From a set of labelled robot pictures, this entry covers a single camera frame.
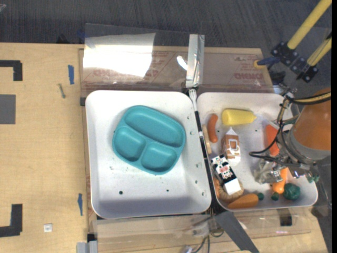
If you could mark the green broccoli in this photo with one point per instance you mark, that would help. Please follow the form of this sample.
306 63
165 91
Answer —
291 192

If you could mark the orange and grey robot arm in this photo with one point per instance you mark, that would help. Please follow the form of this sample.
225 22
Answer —
313 125

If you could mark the brown and white carton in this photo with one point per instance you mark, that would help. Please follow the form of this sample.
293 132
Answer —
231 146

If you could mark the small white square block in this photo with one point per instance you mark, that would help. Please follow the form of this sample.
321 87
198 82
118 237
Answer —
48 227

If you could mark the cow print carton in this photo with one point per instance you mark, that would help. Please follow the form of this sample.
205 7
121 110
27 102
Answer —
226 173

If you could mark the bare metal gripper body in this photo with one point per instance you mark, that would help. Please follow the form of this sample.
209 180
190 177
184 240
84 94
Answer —
276 175

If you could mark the small green stick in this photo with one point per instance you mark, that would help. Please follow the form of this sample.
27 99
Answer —
61 90

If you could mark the yellow bottle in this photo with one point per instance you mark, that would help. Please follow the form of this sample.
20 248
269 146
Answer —
235 117

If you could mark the yellow and black stand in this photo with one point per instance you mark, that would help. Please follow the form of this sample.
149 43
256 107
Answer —
308 22

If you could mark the orange sausage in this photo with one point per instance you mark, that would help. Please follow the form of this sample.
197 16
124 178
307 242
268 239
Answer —
212 130

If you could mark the large orange carrot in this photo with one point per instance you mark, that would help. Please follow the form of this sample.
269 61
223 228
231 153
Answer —
243 201

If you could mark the brown doughnut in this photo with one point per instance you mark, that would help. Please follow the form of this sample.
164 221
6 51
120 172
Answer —
223 195

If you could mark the white plastic tray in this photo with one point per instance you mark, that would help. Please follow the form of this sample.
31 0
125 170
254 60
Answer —
147 194
250 141

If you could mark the small orange carrot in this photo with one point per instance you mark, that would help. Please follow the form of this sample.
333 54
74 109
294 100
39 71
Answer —
279 186

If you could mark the blue divided plate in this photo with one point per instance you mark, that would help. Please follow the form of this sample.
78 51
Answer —
150 130

